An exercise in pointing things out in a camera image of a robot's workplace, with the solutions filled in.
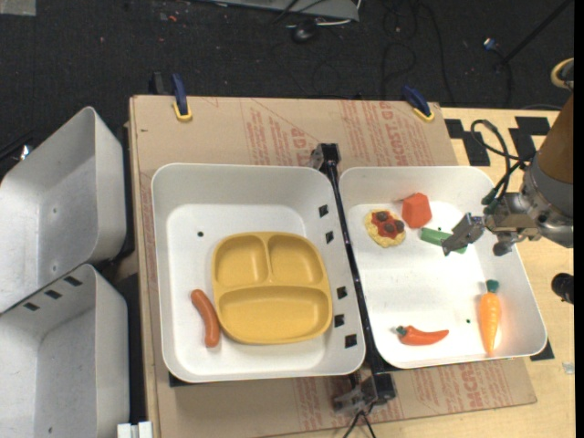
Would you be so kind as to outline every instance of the carrot green top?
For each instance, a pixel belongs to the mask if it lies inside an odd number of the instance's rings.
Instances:
[[[494,279],[489,279],[488,281],[486,281],[486,290],[488,292],[493,292],[495,293],[499,288],[499,283],[498,281],[495,281]]]

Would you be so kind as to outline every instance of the divided yellow plate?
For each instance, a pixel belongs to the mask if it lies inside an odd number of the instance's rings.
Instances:
[[[230,338],[284,344],[315,338],[332,320],[329,279],[317,248],[301,235],[231,235],[213,254],[215,309]]]

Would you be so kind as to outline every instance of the toy carrot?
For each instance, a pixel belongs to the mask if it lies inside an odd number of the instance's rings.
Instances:
[[[501,320],[501,301],[496,291],[499,283],[494,279],[486,281],[486,293],[479,302],[479,325],[486,352],[491,355],[495,348],[495,336]]]
[[[398,331],[400,341],[408,346],[429,346],[444,339],[449,333],[448,329],[427,332],[414,326],[399,326],[396,331]]]

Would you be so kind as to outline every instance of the cardboard sheet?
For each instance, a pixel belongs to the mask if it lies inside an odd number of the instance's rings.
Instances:
[[[160,309],[151,210],[151,177],[171,162],[306,165],[320,142],[336,142],[341,166],[456,165],[443,116],[424,123],[405,102],[189,98],[193,120],[180,123],[172,97],[138,96],[130,103],[137,247],[145,273],[142,311],[147,384],[156,436],[260,437],[347,427],[350,416],[332,399],[345,378],[233,381],[171,386],[161,350]],[[483,361],[392,374],[397,398],[376,407],[372,422],[399,421],[537,401],[525,362]]]

